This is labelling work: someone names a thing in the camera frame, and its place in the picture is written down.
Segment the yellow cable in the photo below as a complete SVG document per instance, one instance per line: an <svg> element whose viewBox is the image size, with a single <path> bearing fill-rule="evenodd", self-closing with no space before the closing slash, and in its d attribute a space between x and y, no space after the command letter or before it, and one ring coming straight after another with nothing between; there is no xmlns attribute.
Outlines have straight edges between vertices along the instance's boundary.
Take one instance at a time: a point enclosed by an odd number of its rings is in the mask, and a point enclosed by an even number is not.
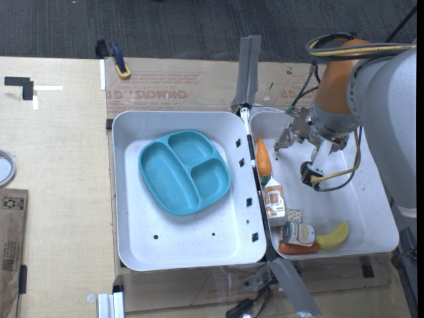
<svg viewBox="0 0 424 318"><path fill-rule="evenodd" d="M389 52L389 51L399 51L399 50L410 50L411 48L416 48L417 45L399 45L399 46L376 46L376 47L358 47L358 48L347 48L340 50L331 50L331 51L322 51L322 52L309 52L314 56L335 56L343 54L359 54L359 53L369 53L369 52Z"/></svg>
<svg viewBox="0 0 424 318"><path fill-rule="evenodd" d="M359 138L358 138L358 131L357 130L355 130L354 135L355 135L356 157L357 157L355 166L353 166L349 170L337 172L337 173L334 173L334 174L329 174L328 176L324 176L324 177L311 176L312 186L315 186L316 184L319 184L320 182L323 182L324 180L334 178L334 177L338 177L338 176L342 176L343 174L351 173L351 172L358 169L359 164L360 164L360 147L359 147Z"/></svg>

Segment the blue plate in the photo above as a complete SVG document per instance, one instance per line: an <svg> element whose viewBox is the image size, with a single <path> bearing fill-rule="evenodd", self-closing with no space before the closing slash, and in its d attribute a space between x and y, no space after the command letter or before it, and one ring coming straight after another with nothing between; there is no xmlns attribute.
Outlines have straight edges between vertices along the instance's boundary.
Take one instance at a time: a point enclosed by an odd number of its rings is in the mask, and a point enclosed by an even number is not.
<svg viewBox="0 0 424 318"><path fill-rule="evenodd" d="M141 150L138 167L153 197L174 215L212 205L231 185L229 169L215 146L193 130L152 141Z"/></svg>

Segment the wooden surface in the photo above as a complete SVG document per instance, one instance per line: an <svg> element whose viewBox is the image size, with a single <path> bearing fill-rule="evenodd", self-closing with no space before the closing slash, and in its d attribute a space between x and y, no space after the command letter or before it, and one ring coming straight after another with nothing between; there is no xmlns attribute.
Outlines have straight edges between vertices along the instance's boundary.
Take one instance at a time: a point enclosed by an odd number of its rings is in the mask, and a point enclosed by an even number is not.
<svg viewBox="0 0 424 318"><path fill-rule="evenodd" d="M17 159L8 187L27 189L26 294L18 317L95 317L91 293L111 293L115 280L105 92L98 60L0 58L0 148ZM38 110L4 76L28 77ZM386 286L313 294L324 317L410 317L397 272ZM224 317L234 305L168 309L129 317ZM286 297L263 317L298 317Z"/></svg>

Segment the white tray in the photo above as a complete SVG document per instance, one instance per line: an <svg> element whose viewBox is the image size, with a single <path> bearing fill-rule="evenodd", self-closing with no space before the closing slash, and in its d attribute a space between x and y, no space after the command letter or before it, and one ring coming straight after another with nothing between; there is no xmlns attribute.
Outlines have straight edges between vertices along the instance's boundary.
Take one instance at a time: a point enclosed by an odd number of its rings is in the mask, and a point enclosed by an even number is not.
<svg viewBox="0 0 424 318"><path fill-rule="evenodd" d="M229 167L231 188L211 206L178 217L151 196L138 170L138 155L149 142L187 129L202 132L215 145ZM127 267L152 271L222 266L263 257L264 226L239 117L228 112L128 111L115 118L112 131L118 250Z"/></svg>
<svg viewBox="0 0 424 318"><path fill-rule="evenodd" d="M259 112L252 116L250 128L256 145L264 139L272 161L273 177L282 184L287 208L300 209L303 222L313 225L317 234L332 231L340 222L347 221L350 233L347 240L332 250L317 254L280 254L291 260L374 254L390 252L399 242L392 210L388 204L377 167L372 159L365 135L362 135L361 162L348 185L337 191L317 192L301 182L300 166L311 161L313 145L295 143L289 148L274 151L273 144L293 118L283 112ZM326 162L325 174L352 168L356 146L353 134L343 151L334 152ZM324 187L342 184L348 176L325 181ZM271 228L272 244L278 251L279 228Z"/></svg>

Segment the carrot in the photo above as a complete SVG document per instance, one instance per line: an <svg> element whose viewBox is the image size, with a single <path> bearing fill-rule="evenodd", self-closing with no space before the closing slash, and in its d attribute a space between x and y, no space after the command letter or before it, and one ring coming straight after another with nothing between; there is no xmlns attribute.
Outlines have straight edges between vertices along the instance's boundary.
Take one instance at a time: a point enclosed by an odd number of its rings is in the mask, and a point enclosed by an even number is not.
<svg viewBox="0 0 424 318"><path fill-rule="evenodd" d="M302 246L295 244L288 244L286 242L281 242L278 245L278 250L284 254L307 254L307 253L317 253L319 250L319 244L314 242L312 246Z"/></svg>
<svg viewBox="0 0 424 318"><path fill-rule="evenodd" d="M261 178L271 175L271 159L262 138L258 139L258 148L256 150L256 164L258 165L258 173Z"/></svg>

